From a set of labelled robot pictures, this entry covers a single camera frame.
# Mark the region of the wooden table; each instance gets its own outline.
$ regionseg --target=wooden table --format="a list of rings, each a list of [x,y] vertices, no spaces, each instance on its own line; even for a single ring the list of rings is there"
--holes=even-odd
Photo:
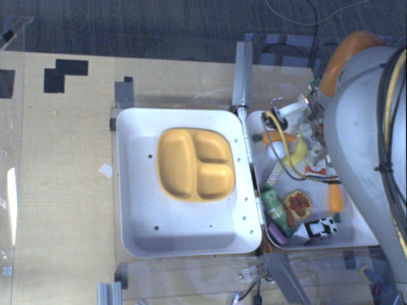
[[[111,283],[116,269],[113,180],[99,171],[112,165],[114,82],[133,77],[135,96],[145,103],[181,105],[199,96],[195,100],[215,97],[227,105],[234,65],[2,53],[19,60],[13,65],[16,78],[24,79],[16,80],[13,97],[24,98],[13,304],[96,304],[97,284]],[[88,75],[66,76],[65,93],[44,93],[44,69],[55,68],[57,58],[87,60]],[[264,101],[270,90],[293,99],[306,90],[311,74],[308,69],[256,66],[253,78],[255,100]],[[347,304],[371,304],[367,284],[343,284],[354,294]],[[335,284],[322,288],[343,297]],[[305,291],[316,297],[315,287]],[[269,300],[265,304],[285,304],[277,287],[262,296]],[[147,302],[225,304],[227,297],[189,295]]]

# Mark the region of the yellow cable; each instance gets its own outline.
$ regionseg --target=yellow cable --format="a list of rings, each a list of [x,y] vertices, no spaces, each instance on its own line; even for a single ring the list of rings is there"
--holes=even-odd
[[[394,70],[389,82],[389,89],[387,90],[386,101],[385,101],[385,109],[384,109],[384,142],[385,142],[385,149],[386,152],[389,152],[389,142],[390,142],[390,112],[393,103],[393,95],[394,91],[396,90],[397,79],[400,75],[401,69],[403,68],[403,64],[406,61],[406,50],[400,54],[396,65],[394,66]]]
[[[291,157],[290,157],[290,152],[289,152],[289,149],[288,149],[287,141],[286,141],[286,138],[285,138],[285,136],[284,136],[284,133],[283,133],[283,131],[282,131],[282,129],[281,129],[281,126],[280,126],[280,123],[279,123],[278,119],[277,119],[277,118],[274,116],[274,114],[271,113],[270,111],[266,111],[265,114],[266,114],[267,116],[271,117],[271,119],[273,120],[273,122],[274,122],[274,124],[275,124],[277,130],[278,130],[279,133],[280,133],[281,142],[282,142],[282,144],[283,144],[283,146],[284,146],[284,150],[286,151],[286,157],[287,157],[288,163],[289,163],[289,165],[290,165],[290,168],[293,170],[293,172],[294,172],[296,175],[298,175],[299,177],[301,177],[302,179],[307,179],[307,180],[311,180],[311,181],[313,181],[313,182],[323,183],[323,182],[320,181],[320,180],[313,179],[313,178],[311,178],[311,177],[307,177],[306,175],[304,175],[304,174],[300,173],[299,171],[297,171],[297,169],[296,169],[295,166],[293,165],[293,162],[291,161]]]

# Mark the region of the dark floor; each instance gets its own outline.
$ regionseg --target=dark floor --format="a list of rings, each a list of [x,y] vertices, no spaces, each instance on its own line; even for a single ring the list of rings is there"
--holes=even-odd
[[[321,20],[363,0],[309,1]],[[269,2],[298,22],[315,20],[305,0]],[[253,34],[256,63],[267,42],[288,44],[290,37],[301,47],[314,36],[323,44],[366,29],[386,37],[390,45],[404,45],[406,2],[372,0],[315,28],[279,18],[265,0],[0,0],[0,24],[10,17],[34,17],[27,51],[215,62],[234,62],[236,41]]]

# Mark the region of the cable tie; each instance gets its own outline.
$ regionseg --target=cable tie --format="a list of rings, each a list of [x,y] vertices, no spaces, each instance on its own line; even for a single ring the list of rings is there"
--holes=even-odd
[[[383,174],[383,173],[392,173],[393,172],[392,166],[393,166],[392,163],[383,163],[383,162],[381,162],[379,164],[379,166],[377,166],[375,168],[375,171],[380,172],[381,174]]]

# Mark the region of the green bottle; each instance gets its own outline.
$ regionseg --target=green bottle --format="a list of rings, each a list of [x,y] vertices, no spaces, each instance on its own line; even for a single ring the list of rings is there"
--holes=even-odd
[[[263,202],[264,207],[268,215],[273,219],[274,223],[278,225],[281,232],[285,236],[290,236],[293,233],[293,230],[288,226],[287,223],[287,213],[282,206],[281,201],[277,197],[275,189],[270,184],[266,184],[260,190],[260,198]]]

